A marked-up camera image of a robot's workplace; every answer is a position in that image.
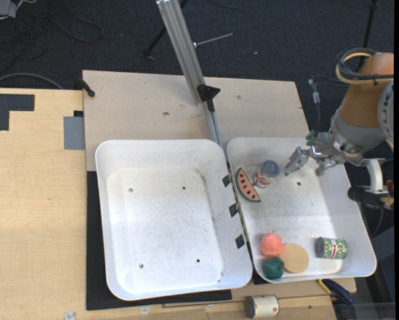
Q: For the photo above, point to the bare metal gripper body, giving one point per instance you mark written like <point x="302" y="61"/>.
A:
<point x="329" y="150"/>

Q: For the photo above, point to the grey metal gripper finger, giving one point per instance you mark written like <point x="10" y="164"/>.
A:
<point x="295" y="161"/>
<point x="325" y="167"/>

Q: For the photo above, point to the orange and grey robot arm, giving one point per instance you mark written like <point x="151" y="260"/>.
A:
<point x="362" y="108"/>

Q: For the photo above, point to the red and white can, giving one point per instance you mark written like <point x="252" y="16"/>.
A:
<point x="265" y="177"/>

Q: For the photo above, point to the white plastic tray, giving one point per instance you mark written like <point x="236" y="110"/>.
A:
<point x="166" y="225"/>
<point x="295" y="212"/>

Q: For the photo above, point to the watermelon slice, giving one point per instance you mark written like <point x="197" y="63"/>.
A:
<point x="246" y="186"/>

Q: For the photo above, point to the green can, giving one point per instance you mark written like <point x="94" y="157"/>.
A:
<point x="332" y="248"/>

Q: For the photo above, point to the pink ice cream toy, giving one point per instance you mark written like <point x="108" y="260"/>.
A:
<point x="271" y="244"/>

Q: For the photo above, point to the tan round biscuit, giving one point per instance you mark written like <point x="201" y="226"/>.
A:
<point x="295" y="258"/>

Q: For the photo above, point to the green broccoli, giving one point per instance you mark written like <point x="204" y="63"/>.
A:
<point x="273" y="268"/>

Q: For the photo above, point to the white can with orange dots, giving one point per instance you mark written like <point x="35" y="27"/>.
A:
<point x="264" y="306"/>

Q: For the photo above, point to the pale wood board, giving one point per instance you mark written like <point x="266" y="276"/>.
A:
<point x="146" y="108"/>

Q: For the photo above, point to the black cylinder on white bracket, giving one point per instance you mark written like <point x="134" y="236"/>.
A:
<point x="374" y="175"/>

